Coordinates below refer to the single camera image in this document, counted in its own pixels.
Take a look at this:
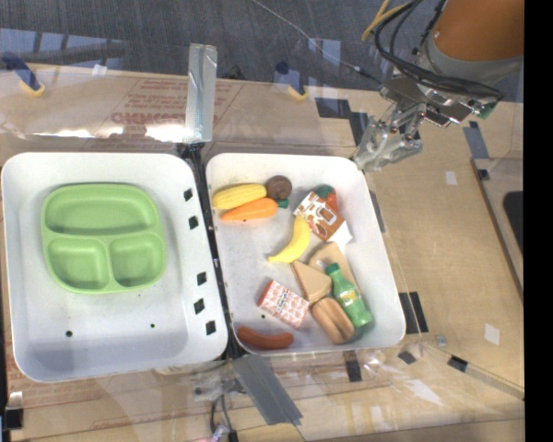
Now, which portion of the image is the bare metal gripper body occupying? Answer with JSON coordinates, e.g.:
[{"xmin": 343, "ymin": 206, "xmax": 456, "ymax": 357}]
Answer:
[{"xmin": 380, "ymin": 76, "xmax": 486, "ymax": 129}]

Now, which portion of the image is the red sausage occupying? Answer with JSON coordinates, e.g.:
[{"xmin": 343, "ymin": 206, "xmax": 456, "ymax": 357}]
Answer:
[{"xmin": 236, "ymin": 325, "xmax": 295, "ymax": 352}]

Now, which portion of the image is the tan hot dog bun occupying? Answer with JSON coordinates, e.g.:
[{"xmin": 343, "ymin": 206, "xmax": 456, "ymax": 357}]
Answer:
[{"xmin": 311, "ymin": 296, "xmax": 357, "ymax": 345}]

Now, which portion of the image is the brown round toy mushroom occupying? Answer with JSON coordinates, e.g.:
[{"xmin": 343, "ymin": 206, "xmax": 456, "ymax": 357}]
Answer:
[{"xmin": 265, "ymin": 175, "xmax": 293, "ymax": 201}]

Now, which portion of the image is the red strawberry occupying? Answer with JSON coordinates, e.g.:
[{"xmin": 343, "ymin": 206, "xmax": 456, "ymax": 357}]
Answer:
[{"xmin": 314, "ymin": 184, "xmax": 339, "ymax": 212}]

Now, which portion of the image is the green bottle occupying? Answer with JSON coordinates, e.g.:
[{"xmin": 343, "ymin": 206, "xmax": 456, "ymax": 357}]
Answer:
[{"xmin": 324, "ymin": 262, "xmax": 374, "ymax": 329}]

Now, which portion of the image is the tan bread slice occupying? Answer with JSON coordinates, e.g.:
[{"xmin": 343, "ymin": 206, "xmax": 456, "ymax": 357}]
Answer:
[{"xmin": 308, "ymin": 241, "xmax": 361, "ymax": 290}]

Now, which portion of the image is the red and white packet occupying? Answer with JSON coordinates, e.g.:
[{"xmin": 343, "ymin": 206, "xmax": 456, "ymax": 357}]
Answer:
[{"xmin": 256, "ymin": 279, "xmax": 312, "ymax": 330}]

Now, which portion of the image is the white plastic tray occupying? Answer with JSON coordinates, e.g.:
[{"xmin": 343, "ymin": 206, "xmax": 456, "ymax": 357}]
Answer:
[
  {"xmin": 0, "ymin": 151, "xmax": 229, "ymax": 383},
  {"xmin": 205, "ymin": 152, "xmax": 406, "ymax": 356}
]

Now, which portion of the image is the brown cardboard board red print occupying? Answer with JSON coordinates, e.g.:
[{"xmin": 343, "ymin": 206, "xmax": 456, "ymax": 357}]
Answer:
[{"xmin": 0, "ymin": 64, "xmax": 525, "ymax": 442}]

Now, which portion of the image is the green divided plate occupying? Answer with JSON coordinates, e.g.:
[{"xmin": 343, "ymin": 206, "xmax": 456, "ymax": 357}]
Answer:
[{"xmin": 40, "ymin": 181, "xmax": 169, "ymax": 295}]

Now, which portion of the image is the white and brown carton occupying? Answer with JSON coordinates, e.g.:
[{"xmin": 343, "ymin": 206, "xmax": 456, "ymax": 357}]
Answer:
[{"xmin": 293, "ymin": 191, "xmax": 354, "ymax": 247}]

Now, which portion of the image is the tan triangular sandwich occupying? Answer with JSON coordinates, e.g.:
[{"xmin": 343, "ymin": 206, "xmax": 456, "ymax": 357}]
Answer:
[{"xmin": 290, "ymin": 260, "xmax": 334, "ymax": 305}]

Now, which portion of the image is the yellow banana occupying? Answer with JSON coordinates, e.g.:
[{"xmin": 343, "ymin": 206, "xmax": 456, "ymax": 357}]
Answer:
[{"xmin": 266, "ymin": 215, "xmax": 313, "ymax": 265}]

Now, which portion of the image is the orange carrot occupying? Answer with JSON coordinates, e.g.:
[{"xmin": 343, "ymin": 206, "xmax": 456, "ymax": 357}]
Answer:
[{"xmin": 219, "ymin": 197, "xmax": 289, "ymax": 223}]

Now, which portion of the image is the yellow corn cob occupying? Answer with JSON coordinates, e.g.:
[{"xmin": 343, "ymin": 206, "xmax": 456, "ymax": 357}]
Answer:
[{"xmin": 211, "ymin": 182, "xmax": 268, "ymax": 211}]

